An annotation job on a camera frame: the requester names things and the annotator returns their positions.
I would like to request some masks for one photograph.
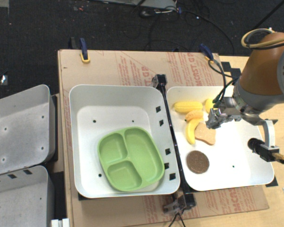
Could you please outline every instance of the cardboard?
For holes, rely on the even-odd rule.
[[[71,226],[125,227],[169,222],[163,213],[171,196],[139,196],[80,200],[74,184],[69,91],[78,84],[149,86],[156,74],[166,74],[167,87],[220,86],[222,77],[200,53],[89,51],[84,64],[80,50],[58,52],[67,213]],[[269,208],[262,186],[196,192],[197,206],[183,219],[250,212]]]

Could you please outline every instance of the blue clamp handle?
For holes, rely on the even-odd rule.
[[[211,50],[205,44],[200,44],[199,45],[199,50],[205,56],[207,56],[211,61],[213,61],[213,53],[211,52]]]
[[[84,38],[80,38],[80,48],[82,50],[81,59],[84,63],[89,63],[89,54],[87,52],[87,46]]]

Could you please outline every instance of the green divided tray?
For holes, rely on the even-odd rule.
[[[163,159],[154,140],[139,127],[103,137],[98,143],[98,156],[108,181],[120,191],[146,187],[164,174]]]

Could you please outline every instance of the wooden table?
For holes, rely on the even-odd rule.
[[[232,56],[220,56],[220,61],[228,61],[232,68],[240,68],[243,70],[248,57],[232,57]],[[65,174],[65,193],[66,193],[66,204],[67,204],[67,215],[70,219],[72,227],[81,227],[78,224],[80,221],[78,220],[86,211],[83,206],[80,206],[81,209],[76,208],[76,204],[74,204],[74,195],[76,191],[73,189],[71,185],[71,177],[73,174],[73,170],[70,168],[71,159],[68,157],[69,149],[67,149],[67,128],[66,123],[68,119],[65,116],[65,104],[68,102],[63,98],[63,94],[65,94],[65,88],[63,87],[63,73],[66,71],[67,67],[62,62],[62,53],[58,53],[58,65],[59,65],[59,81],[60,81],[60,105],[61,105],[61,119],[62,119],[62,138],[63,138],[63,155],[64,155],[64,174]],[[86,83],[87,80],[83,79],[82,81],[78,81],[78,84]],[[284,104],[276,105],[274,108],[265,112],[261,115],[263,119],[278,119],[278,122],[275,124],[275,142],[276,145],[280,147],[280,153],[284,154]],[[243,212],[236,214],[227,214],[227,215],[219,215],[213,217],[206,218],[193,218],[186,219],[185,225],[187,227],[228,227],[228,226],[236,226],[236,227],[284,227],[284,165],[273,162],[273,168],[275,170],[275,176],[278,181],[278,186],[273,187],[265,187],[264,192],[268,201],[269,209],[267,210],[259,210],[259,211],[251,211],[251,212]],[[107,212],[103,213],[103,219],[109,218],[109,208],[107,208]],[[143,226],[143,227],[167,227],[170,222],[165,223],[155,223],[155,224],[144,224],[144,225],[135,225],[135,226]],[[173,224],[174,227],[182,226],[181,221],[176,221]]]

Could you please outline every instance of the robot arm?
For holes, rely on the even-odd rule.
[[[260,43],[247,44],[249,36],[263,30],[269,34]],[[284,163],[278,146],[275,146],[274,124],[277,120],[260,118],[261,113],[284,103],[284,33],[259,29],[247,33],[241,42],[243,46],[252,48],[253,52],[234,84],[232,97],[224,97],[217,108],[211,109],[206,126],[217,129],[224,122],[241,119],[252,125],[262,125],[265,142],[251,139],[249,148],[265,161]]]

